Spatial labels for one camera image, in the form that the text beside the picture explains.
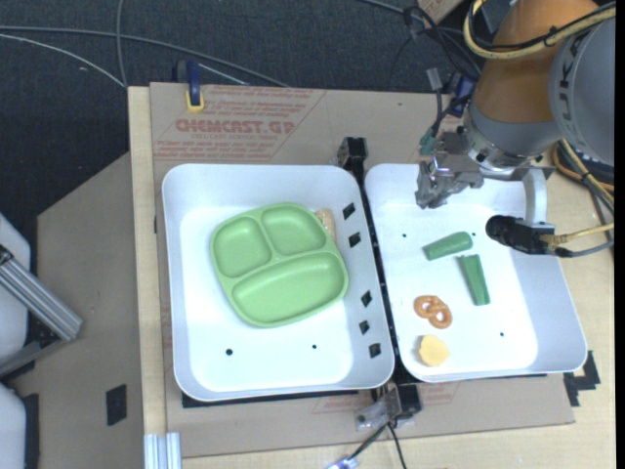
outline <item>black cable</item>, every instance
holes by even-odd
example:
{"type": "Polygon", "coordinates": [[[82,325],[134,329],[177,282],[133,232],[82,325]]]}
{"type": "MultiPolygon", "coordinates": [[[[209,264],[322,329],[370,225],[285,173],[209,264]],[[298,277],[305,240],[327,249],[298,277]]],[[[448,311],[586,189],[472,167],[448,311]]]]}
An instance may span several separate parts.
{"type": "Polygon", "coordinates": [[[437,96],[437,120],[442,120],[442,92],[440,89],[435,90],[437,96]]]}
{"type": "MultiPolygon", "coordinates": [[[[607,218],[605,217],[604,211],[602,210],[602,206],[599,202],[599,198],[597,197],[596,194],[593,194],[593,203],[595,204],[595,209],[597,210],[597,213],[599,214],[599,218],[601,219],[601,223],[602,224],[607,224],[607,218]]],[[[609,232],[605,232],[605,237],[608,240],[613,239],[613,237],[610,235],[609,232]]],[[[611,248],[611,252],[612,254],[612,261],[614,260],[614,248],[611,248]]]]}
{"type": "Polygon", "coordinates": [[[391,89],[391,82],[393,81],[393,75],[395,73],[397,62],[399,61],[399,58],[401,57],[404,49],[410,44],[410,42],[412,42],[412,37],[409,36],[401,43],[401,45],[397,49],[397,52],[395,53],[395,57],[393,58],[393,62],[391,63],[391,69],[389,71],[388,90],[391,89]]]}
{"type": "MultiPolygon", "coordinates": [[[[455,60],[453,55],[449,52],[448,47],[446,46],[445,35],[443,35],[443,33],[440,31],[440,29],[438,28],[438,25],[435,23],[434,19],[432,19],[432,17],[427,12],[425,12],[418,4],[412,5],[412,6],[408,7],[408,8],[406,8],[403,11],[404,21],[406,22],[406,25],[410,26],[410,22],[408,22],[408,19],[414,19],[413,11],[418,13],[417,14],[418,17],[422,18],[428,24],[428,26],[432,30],[432,33],[437,38],[437,42],[439,43],[439,45],[442,48],[443,52],[445,53],[445,55],[449,59],[449,62],[456,68],[456,70],[461,72],[463,75],[465,75],[470,80],[472,80],[474,82],[478,81],[479,74],[478,74],[478,76],[475,76],[475,75],[471,74],[469,71],[467,71],[460,64],[458,64],[458,62],[455,60]]],[[[415,42],[416,42],[417,34],[418,33],[412,33],[412,36],[413,36],[413,39],[415,40],[415,42]]]]}
{"type": "Polygon", "coordinates": [[[554,253],[558,257],[563,257],[563,258],[581,257],[583,255],[590,255],[590,254],[600,252],[602,250],[605,250],[606,248],[610,248],[611,246],[614,246],[613,239],[610,239],[609,241],[607,241],[606,243],[602,243],[601,245],[597,245],[592,248],[587,248],[586,250],[571,251],[571,250],[568,250],[567,248],[558,247],[556,248],[554,253]]]}
{"type": "MultiPolygon", "coordinates": [[[[581,175],[582,173],[582,169],[580,169],[577,164],[573,161],[573,159],[569,156],[569,154],[563,150],[561,151],[561,156],[566,160],[566,163],[572,168],[574,169],[574,171],[578,174],[581,175]]],[[[607,210],[609,210],[609,212],[614,215],[614,207],[605,199],[605,197],[598,192],[598,190],[588,182],[588,179],[581,179],[580,182],[594,195],[596,196],[607,208],[607,210]]]]}
{"type": "Polygon", "coordinates": [[[362,442],[362,444],[348,458],[356,458],[356,457],[358,457],[367,448],[369,448],[374,441],[376,441],[380,437],[380,435],[384,432],[384,430],[386,428],[387,428],[386,424],[384,424],[382,427],[378,428],[378,430],[375,433],[373,433],[371,436],[369,436],[369,438],[364,440],[364,442],[362,442]]]}
{"type": "MultiPolygon", "coordinates": [[[[369,5],[373,5],[375,7],[379,7],[381,9],[385,9],[387,11],[393,12],[395,14],[400,14],[402,16],[406,16],[406,9],[401,9],[399,7],[395,7],[393,5],[388,5],[385,4],[383,2],[379,2],[377,0],[356,0],[358,2],[361,3],[365,3],[365,4],[369,4],[369,5]]],[[[477,64],[475,63],[475,61],[473,61],[471,59],[471,56],[469,56],[469,52],[462,49],[462,47],[460,46],[460,44],[458,44],[455,40],[453,40],[450,36],[448,36],[448,33],[451,32],[458,32],[460,34],[462,34],[462,31],[459,30],[452,30],[451,28],[440,28],[435,21],[418,5],[418,4],[414,4],[413,6],[409,7],[409,9],[414,9],[414,10],[418,10],[419,12],[419,16],[415,16],[414,14],[410,13],[410,18],[412,20],[416,20],[417,22],[423,23],[423,21],[426,21],[428,23],[428,25],[430,26],[430,28],[424,28],[421,32],[425,32],[426,36],[430,36],[432,37],[432,35],[434,36],[434,38],[436,39],[436,41],[438,42],[438,44],[442,47],[443,52],[445,53],[445,55],[447,56],[447,58],[449,59],[449,61],[452,63],[452,65],[462,74],[464,74],[467,78],[473,80],[473,81],[477,81],[479,75],[481,74],[481,70],[480,68],[477,66],[477,64]],[[454,47],[458,48],[458,49],[462,49],[462,54],[465,58],[465,60],[467,60],[469,62],[469,64],[476,70],[476,72],[478,73],[478,77],[475,77],[473,74],[471,74],[470,72],[468,72],[464,67],[462,67],[461,65],[459,65],[456,60],[453,58],[453,55],[449,52],[448,47],[447,47],[447,43],[448,42],[453,42],[454,47]]]]}
{"type": "Polygon", "coordinates": [[[395,429],[393,428],[393,425],[391,424],[391,422],[389,422],[387,426],[389,430],[391,431],[391,434],[393,435],[393,440],[395,441],[395,446],[397,448],[397,455],[399,455],[399,462],[401,463],[401,467],[403,469],[407,469],[406,462],[403,459],[403,452],[401,451],[401,446],[399,445],[399,439],[397,438],[397,434],[395,433],[395,429]]]}
{"type": "Polygon", "coordinates": [[[452,111],[455,107],[458,107],[466,103],[471,98],[472,95],[473,95],[473,89],[469,94],[465,96],[452,99],[447,105],[447,107],[438,113],[437,118],[435,119],[431,127],[431,129],[434,131],[434,137],[437,135],[440,123],[449,114],[449,112],[452,111]]]}

